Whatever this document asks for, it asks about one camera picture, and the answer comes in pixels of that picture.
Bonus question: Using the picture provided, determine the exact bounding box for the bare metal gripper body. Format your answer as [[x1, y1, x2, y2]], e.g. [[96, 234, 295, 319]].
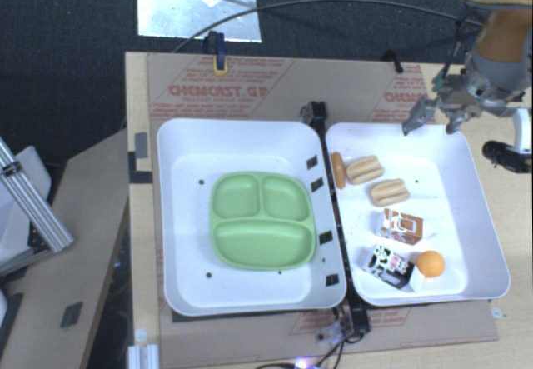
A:
[[426, 73, 513, 120]]

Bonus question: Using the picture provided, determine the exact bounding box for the white plastic tray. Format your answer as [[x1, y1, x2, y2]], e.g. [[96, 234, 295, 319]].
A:
[[325, 122, 511, 307], [156, 117, 348, 317]]

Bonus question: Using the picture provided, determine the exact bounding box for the tan toy bread roll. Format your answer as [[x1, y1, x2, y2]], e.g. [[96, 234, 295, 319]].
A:
[[370, 177, 408, 207], [346, 154, 385, 186]]

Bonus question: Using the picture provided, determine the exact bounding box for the orange toy biscuit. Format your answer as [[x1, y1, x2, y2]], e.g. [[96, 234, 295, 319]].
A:
[[330, 152, 347, 190]]

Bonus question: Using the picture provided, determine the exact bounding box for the brown and white carton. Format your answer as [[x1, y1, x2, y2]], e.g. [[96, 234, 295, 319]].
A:
[[378, 207, 424, 247]]

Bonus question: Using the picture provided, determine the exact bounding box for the thin black rod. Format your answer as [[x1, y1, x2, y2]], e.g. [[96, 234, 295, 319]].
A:
[[312, 117, 361, 318]]

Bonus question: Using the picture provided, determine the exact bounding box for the orange ball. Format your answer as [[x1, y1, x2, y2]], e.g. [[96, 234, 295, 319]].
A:
[[416, 250, 446, 277]]

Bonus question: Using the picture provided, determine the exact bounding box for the brown cardboard board red print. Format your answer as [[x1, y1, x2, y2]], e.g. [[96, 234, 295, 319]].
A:
[[146, 52, 500, 357]]

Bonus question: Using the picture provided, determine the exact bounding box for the black and white cow carton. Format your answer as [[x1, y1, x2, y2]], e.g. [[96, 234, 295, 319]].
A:
[[361, 244, 426, 293]]

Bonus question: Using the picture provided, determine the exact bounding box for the green divided plate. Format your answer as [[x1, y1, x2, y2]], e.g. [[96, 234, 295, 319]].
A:
[[209, 171, 315, 272]]

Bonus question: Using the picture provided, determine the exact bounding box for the black cylinder on white bracket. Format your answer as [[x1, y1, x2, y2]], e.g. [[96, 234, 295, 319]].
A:
[[481, 107, 533, 174]]

